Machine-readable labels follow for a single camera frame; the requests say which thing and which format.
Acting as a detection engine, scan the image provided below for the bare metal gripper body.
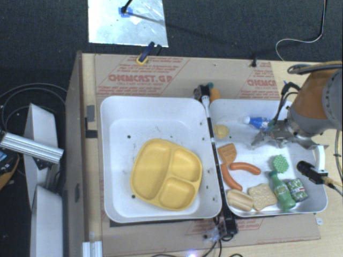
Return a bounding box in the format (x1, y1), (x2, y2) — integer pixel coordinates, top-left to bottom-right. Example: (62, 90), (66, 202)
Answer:
(269, 120), (315, 145)

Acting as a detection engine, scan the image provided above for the white plastic tray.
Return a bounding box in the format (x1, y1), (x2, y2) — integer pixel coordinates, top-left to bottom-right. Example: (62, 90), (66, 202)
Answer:
(100, 95), (223, 224)
(208, 98), (329, 218)

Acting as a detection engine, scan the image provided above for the blue and white bottle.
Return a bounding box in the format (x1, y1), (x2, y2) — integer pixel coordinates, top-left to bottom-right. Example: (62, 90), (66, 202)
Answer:
(243, 116), (272, 130)

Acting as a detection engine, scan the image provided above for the green checkered round toy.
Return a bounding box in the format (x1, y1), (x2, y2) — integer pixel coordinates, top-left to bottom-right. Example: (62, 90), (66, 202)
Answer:
(272, 154), (289, 174)

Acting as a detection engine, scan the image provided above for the orange sausage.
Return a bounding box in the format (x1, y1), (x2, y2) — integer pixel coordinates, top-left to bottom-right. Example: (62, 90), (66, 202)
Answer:
(229, 162), (262, 176)
(220, 163), (243, 192)

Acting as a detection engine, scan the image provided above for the orange waffle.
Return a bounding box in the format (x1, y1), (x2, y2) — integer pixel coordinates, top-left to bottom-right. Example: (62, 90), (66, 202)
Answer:
(217, 143), (237, 166)

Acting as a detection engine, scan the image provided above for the pale yellow biscuit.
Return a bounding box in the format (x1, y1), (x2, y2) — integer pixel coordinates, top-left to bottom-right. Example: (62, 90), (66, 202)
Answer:
(213, 124), (230, 140)

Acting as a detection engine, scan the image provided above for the thin black and white rod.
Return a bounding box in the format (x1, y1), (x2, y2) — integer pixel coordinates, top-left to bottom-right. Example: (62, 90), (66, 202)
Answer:
(202, 95), (229, 220)

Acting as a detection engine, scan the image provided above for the green can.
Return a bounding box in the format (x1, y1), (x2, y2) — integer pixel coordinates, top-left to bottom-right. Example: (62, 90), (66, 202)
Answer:
(286, 178), (309, 202)

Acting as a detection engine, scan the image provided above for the green bottle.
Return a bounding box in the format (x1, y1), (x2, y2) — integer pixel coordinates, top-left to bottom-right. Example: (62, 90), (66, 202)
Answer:
(268, 170), (296, 211)

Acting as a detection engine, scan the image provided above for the beige bread slice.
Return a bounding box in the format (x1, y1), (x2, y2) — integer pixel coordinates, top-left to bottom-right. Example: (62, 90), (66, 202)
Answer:
(247, 183), (278, 211)

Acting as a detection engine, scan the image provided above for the orange carrot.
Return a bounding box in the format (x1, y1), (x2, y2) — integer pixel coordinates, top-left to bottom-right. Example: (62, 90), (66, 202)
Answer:
(208, 82), (221, 103)

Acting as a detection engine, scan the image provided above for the tan hot dog bun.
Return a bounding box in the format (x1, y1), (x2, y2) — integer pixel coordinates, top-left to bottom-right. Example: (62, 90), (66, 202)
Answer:
(226, 188), (254, 212)

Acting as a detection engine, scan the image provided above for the yellow divided plate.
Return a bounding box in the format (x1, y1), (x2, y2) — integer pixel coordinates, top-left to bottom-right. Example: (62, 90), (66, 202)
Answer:
(129, 138), (203, 212)

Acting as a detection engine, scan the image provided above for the brown cardboard board red print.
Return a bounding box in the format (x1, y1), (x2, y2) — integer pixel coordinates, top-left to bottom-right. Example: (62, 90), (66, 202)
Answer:
(94, 53), (322, 252)

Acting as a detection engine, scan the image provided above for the black cylinder on white bracket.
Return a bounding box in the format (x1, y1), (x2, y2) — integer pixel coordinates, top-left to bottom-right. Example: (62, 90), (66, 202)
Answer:
(296, 144), (330, 185)

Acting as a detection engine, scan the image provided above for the black block with thin wires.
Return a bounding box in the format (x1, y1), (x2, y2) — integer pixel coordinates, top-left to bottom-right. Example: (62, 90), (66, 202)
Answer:
(193, 84), (211, 100)
(213, 215), (238, 238)

